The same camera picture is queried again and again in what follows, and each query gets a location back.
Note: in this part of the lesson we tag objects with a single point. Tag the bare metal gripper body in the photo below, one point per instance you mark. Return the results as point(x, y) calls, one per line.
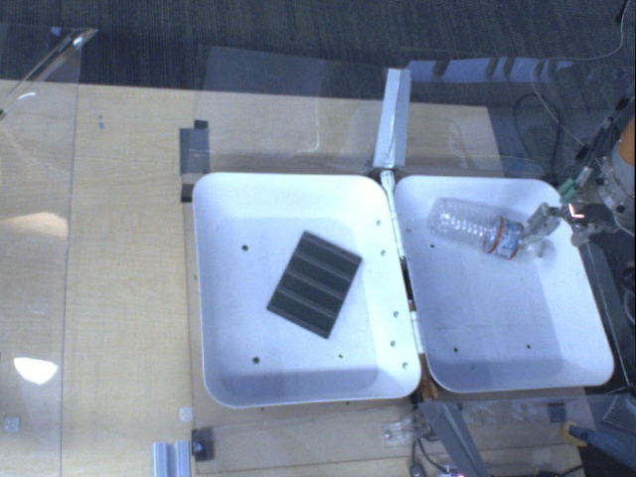
point(592, 214)

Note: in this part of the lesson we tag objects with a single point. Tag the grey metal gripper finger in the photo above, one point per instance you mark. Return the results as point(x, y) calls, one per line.
point(538, 222)

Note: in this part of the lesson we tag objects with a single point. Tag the clear plastic bottle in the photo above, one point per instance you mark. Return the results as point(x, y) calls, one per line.
point(462, 224)

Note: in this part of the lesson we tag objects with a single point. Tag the white plastic tray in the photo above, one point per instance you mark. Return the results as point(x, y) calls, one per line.
point(497, 311)
point(298, 202)

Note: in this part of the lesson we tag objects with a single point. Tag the dark grey ribbed block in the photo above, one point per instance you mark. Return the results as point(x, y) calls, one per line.
point(315, 284)

